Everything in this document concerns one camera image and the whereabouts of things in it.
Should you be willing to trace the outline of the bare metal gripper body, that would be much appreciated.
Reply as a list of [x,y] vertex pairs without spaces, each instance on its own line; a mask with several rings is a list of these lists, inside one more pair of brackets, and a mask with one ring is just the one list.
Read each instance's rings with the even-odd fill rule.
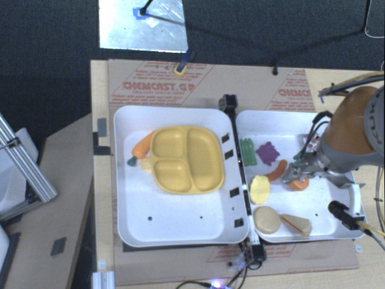
[[309,179],[324,176],[330,169],[330,164],[320,154],[304,154],[296,161],[298,173],[308,173]]

